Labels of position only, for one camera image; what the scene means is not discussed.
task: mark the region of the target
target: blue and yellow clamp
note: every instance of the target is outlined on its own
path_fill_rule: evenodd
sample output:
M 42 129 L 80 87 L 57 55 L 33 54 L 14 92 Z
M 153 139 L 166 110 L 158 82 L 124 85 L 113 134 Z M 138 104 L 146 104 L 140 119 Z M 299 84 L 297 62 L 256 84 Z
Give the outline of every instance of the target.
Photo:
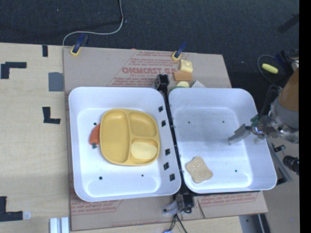
M 186 48 L 186 46 L 188 45 L 187 41 L 184 41 L 183 44 L 181 44 L 180 48 L 178 50 L 176 50 L 173 54 L 172 54 L 172 59 L 174 61 L 179 61 L 181 58 L 181 52 Z
M 76 45 L 74 45 L 71 50 L 70 50 L 70 54 L 74 57 L 78 56 L 81 50 L 81 47 L 86 46 L 88 43 L 88 34 L 86 33 L 82 33 L 78 40 Z

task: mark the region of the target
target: yellow plate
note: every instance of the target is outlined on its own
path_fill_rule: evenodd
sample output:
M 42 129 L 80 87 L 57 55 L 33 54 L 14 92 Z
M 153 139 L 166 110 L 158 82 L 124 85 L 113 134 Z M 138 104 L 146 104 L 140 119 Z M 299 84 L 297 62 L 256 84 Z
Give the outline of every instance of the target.
M 124 166 L 148 165 L 158 158 L 160 151 L 155 119 L 137 110 L 112 109 L 104 113 L 100 143 L 107 161 Z

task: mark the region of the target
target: orange toy carrot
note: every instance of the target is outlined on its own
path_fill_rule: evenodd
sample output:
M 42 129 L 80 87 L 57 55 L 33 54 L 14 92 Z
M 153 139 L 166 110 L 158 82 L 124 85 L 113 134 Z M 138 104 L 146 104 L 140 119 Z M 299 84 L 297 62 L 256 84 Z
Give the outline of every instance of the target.
M 93 146 L 93 148 L 97 148 L 97 144 L 99 144 L 99 131 L 100 131 L 100 128 L 101 128 L 101 124 L 97 124 L 92 132 L 91 132 L 91 135 L 89 137 L 89 143 L 90 145 Z

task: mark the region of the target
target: wooden table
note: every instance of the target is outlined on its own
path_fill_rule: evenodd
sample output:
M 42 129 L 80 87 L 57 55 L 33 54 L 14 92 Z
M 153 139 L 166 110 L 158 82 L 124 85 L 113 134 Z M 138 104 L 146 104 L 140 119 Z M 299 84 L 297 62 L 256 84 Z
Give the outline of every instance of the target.
M 0 43 L 0 63 L 27 62 L 0 79 L 0 196 L 6 211 L 29 211 L 31 219 L 0 223 L 0 232 L 44 233 L 49 219 L 70 217 L 64 92 L 49 92 L 48 74 L 63 73 L 61 46 Z M 43 123 L 42 107 L 60 124 Z M 241 233 L 238 216 L 185 221 L 189 233 Z M 90 233 L 155 232 L 169 223 L 83 231 Z M 173 232 L 182 232 L 177 223 Z

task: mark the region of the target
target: cardboard sheet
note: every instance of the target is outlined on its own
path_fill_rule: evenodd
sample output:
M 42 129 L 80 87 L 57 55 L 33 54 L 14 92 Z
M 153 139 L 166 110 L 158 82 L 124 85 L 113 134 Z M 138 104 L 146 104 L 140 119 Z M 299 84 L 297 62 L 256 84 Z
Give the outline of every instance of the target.
M 171 216 L 162 215 L 162 205 L 172 202 L 172 196 L 92 203 L 78 198 L 73 188 L 68 96 L 80 86 L 150 87 L 158 74 L 169 75 L 170 90 L 178 83 L 173 73 L 179 62 L 171 59 L 171 52 L 162 51 L 82 48 L 77 57 L 69 51 L 63 48 L 71 230 L 170 222 Z M 221 55 L 184 53 L 182 58 L 192 62 L 193 82 L 198 80 L 206 87 L 231 87 Z M 194 220 L 265 212 L 262 192 L 255 192 L 195 197 L 192 213 L 181 216 L 183 220 Z

